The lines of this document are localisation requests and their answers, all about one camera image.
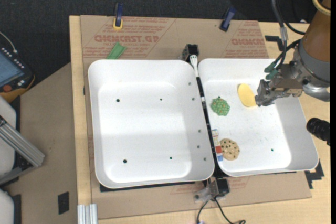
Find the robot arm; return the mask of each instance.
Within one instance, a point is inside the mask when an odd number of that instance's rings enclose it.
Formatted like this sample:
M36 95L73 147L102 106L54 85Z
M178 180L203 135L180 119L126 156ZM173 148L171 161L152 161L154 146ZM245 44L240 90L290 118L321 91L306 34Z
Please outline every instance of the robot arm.
M284 46L285 52L265 69L269 74L266 80L260 81L255 96L258 106L273 104L277 98L290 95L299 97L302 92L330 101L327 91L330 86L330 6L331 0L323 0L303 38ZM289 64L282 64L286 51L291 48L295 49L293 59Z

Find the blue clamp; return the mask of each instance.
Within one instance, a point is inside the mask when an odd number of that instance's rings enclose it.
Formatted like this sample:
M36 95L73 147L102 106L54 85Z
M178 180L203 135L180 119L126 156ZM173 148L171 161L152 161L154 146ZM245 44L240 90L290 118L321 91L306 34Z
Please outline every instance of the blue clamp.
M117 2L114 8L114 14L116 17L113 20L113 28L114 29L121 29L122 28L122 3Z
M229 29L229 26L230 26L230 21L231 19L233 18L233 16L235 16L236 14L236 9L233 8L233 7L230 7L225 15L223 16L224 20L222 21L221 25L220 25L220 29L227 32L227 30Z

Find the black knob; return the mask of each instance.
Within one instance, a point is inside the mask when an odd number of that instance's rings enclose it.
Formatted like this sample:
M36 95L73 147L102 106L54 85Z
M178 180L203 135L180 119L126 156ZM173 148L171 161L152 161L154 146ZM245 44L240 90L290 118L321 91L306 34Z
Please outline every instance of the black knob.
M330 123L317 118L311 118L307 122L307 130L317 138L326 141L330 146Z
M307 85L309 83L309 80L308 79L304 79L303 81L302 81L302 84L303 85Z

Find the yellow sponge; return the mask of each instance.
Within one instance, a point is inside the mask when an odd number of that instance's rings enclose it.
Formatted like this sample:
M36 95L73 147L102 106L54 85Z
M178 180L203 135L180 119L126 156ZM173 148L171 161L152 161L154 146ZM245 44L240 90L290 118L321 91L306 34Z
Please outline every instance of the yellow sponge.
M254 93L249 85L242 83L238 86L238 96L244 106L256 106Z

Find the white tray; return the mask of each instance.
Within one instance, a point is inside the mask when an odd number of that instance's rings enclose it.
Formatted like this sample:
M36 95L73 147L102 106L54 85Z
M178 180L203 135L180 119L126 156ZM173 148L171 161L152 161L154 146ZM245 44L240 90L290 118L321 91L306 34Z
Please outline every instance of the white tray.
M310 170L318 155L311 134L306 130L298 98L282 98L274 105L245 107L237 94L241 83L250 85L257 94L259 80L270 59L205 59L198 65L209 121L218 129L219 140L237 142L238 159L218 161L229 176ZM212 100L220 96L230 105L227 116L211 109Z
M121 188L212 175L212 150L188 63L98 60L88 78L101 184Z

